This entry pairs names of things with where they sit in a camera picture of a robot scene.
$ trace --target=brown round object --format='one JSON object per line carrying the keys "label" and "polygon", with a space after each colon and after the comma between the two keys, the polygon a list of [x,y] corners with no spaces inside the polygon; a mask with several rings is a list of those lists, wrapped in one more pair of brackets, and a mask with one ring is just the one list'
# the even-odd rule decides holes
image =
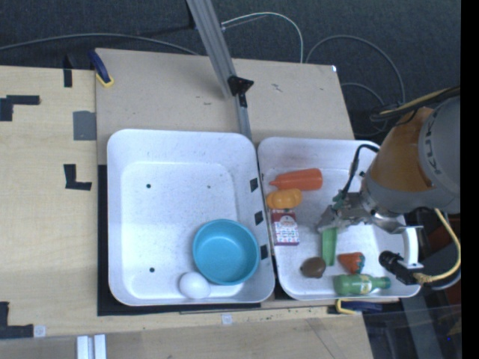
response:
{"label": "brown round object", "polygon": [[326,270],[326,262],[321,257],[308,258],[302,263],[300,270],[305,277],[321,278]]}

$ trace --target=green plastic bottle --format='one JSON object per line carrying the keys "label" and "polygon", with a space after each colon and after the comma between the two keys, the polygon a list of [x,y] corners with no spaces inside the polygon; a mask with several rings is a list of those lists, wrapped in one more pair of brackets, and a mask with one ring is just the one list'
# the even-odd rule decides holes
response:
{"label": "green plastic bottle", "polygon": [[340,274],[334,277],[333,284],[338,295],[369,294],[374,289],[388,289],[388,277],[372,277],[368,274]]}

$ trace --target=blue bowl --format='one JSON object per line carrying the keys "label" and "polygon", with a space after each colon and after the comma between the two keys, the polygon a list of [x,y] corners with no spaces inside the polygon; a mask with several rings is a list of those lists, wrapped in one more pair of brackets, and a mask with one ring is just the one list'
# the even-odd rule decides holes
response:
{"label": "blue bowl", "polygon": [[206,279],[232,286],[254,274],[260,263],[260,249],[246,227],[229,219],[217,219],[196,233],[193,259]]}

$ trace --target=white egg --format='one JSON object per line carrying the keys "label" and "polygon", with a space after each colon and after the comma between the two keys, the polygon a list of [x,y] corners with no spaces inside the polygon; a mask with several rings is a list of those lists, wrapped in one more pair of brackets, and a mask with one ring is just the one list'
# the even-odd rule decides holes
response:
{"label": "white egg", "polygon": [[203,275],[192,271],[181,276],[180,292],[187,298],[202,299],[210,295],[211,287]]}

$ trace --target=bottle label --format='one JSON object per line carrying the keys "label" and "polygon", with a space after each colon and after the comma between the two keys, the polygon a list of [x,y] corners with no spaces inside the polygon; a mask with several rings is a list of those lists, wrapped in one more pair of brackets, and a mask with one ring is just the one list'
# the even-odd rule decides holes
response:
{"label": "bottle label", "polygon": [[359,275],[361,278],[361,287],[359,288],[359,294],[369,294],[373,289],[373,283],[366,275]]}

